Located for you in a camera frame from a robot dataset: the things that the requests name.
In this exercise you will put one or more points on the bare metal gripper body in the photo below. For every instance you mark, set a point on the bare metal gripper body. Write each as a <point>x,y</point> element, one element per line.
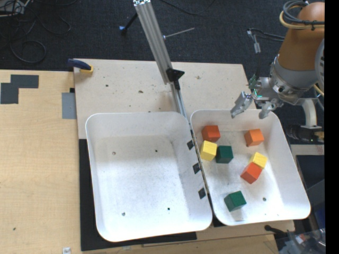
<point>266,90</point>

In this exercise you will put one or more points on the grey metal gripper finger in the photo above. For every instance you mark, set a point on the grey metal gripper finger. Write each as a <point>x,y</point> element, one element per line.
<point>267,109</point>
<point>240,104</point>

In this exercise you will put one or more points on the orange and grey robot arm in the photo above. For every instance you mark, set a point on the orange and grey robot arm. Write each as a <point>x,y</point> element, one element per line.
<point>299,49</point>

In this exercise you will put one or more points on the light orange cube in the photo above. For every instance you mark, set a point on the light orange cube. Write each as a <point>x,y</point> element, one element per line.
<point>253,137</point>

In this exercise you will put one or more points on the dark orange cube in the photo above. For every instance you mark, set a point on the dark orange cube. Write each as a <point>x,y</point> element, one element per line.
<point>210,133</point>
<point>251,173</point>

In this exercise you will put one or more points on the yellow cube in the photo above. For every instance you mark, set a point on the yellow cube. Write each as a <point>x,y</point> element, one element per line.
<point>208,150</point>
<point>259,159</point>

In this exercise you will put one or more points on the green cube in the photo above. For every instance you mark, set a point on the green cube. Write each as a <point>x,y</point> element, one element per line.
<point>224,154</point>
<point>235,201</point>

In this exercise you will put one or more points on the thin black and white rod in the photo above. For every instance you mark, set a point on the thin black and white rod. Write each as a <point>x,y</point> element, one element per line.
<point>198,152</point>

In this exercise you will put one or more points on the white plastic tray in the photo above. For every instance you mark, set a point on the white plastic tray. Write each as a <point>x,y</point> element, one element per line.
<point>275,189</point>
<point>143,179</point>

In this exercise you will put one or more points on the pale wood board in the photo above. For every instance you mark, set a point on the pale wood board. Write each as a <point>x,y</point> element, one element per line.
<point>127,89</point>

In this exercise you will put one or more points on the black cylinder on white bracket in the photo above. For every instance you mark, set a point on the black cylinder on white bracket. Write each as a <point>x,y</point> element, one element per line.
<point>310,112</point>

